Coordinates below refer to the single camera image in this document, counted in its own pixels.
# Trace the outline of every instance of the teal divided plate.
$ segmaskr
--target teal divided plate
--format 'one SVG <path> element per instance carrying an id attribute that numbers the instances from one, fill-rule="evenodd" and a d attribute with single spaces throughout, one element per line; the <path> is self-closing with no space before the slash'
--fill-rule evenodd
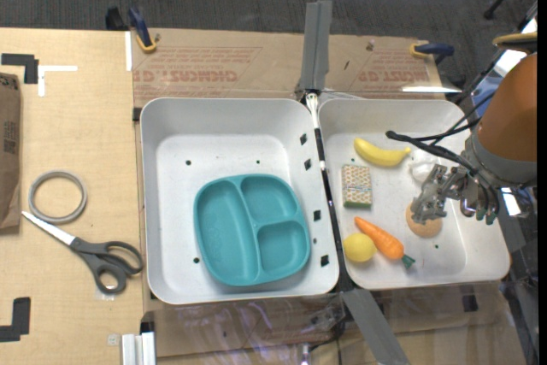
<path id="1" fill-rule="evenodd" d="M 281 280 L 309 259 L 300 203 L 273 175 L 237 175 L 206 184 L 194 201 L 194 227 L 207 269 L 226 285 Z"/>

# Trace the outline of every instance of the toy carrot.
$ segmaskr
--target toy carrot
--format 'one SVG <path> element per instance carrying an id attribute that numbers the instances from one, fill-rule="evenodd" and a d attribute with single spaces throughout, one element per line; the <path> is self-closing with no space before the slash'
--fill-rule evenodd
<path id="1" fill-rule="evenodd" d="M 410 268 L 415 260 L 404 254 L 404 246 L 401 241 L 391 236 L 386 230 L 371 224 L 368 221 L 356 216 L 355 222 L 357 227 L 367 234 L 376 245 L 376 248 L 386 257 L 390 259 L 401 259 L 406 269 Z"/>

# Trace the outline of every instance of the gray ring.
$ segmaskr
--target gray ring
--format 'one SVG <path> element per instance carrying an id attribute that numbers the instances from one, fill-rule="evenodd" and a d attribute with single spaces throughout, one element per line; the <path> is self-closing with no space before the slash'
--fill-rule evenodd
<path id="1" fill-rule="evenodd" d="M 74 182 L 75 185 L 78 186 L 79 192 L 82 194 L 82 198 L 79 202 L 79 206 L 76 207 L 76 210 L 72 213 L 62 216 L 62 217 L 51 217 L 48 215 L 45 215 L 42 213 L 36 205 L 34 205 L 34 196 L 36 195 L 36 190 L 47 180 L 51 180 L 53 178 L 66 178 L 68 180 L 71 180 Z M 85 205 L 87 204 L 87 190 L 85 189 L 84 182 L 78 177 L 77 175 L 68 172 L 66 170 L 52 170 L 49 172 L 46 172 L 45 174 L 41 174 L 39 177 L 37 177 L 34 182 L 31 184 L 31 188 L 28 191 L 28 208 L 32 211 L 32 214 L 37 216 L 38 218 L 52 223 L 52 224 L 64 224 L 66 222 L 73 221 L 78 216 L 81 215 L 82 211 L 84 211 Z"/>

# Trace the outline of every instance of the black scissors handle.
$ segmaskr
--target black scissors handle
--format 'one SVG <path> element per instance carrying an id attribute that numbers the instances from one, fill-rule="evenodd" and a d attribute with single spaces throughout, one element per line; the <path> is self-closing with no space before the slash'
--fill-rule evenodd
<path id="1" fill-rule="evenodd" d="M 90 244 L 81 238 L 75 238 L 70 248 L 78 253 L 89 266 L 95 283 L 100 291 L 107 294 L 119 293 L 126 287 L 126 277 L 143 270 L 143 258 L 134 246 L 120 241 L 101 244 Z M 124 257 L 112 254 L 111 250 L 122 249 L 132 254 L 135 264 L 130 264 Z M 116 280 L 116 286 L 108 286 L 101 276 L 110 274 Z"/>

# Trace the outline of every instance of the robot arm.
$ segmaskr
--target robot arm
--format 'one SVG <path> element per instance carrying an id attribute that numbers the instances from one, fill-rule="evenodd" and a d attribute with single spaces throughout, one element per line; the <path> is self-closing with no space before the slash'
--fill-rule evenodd
<path id="1" fill-rule="evenodd" d="M 537 184 L 537 57 L 537 52 L 528 54 L 500 83 L 461 153 L 470 166 L 432 169 L 410 205 L 414 221 L 446 216 L 444 203 L 450 198 L 460 201 L 465 216 L 486 217 L 491 224 L 497 190 Z"/>

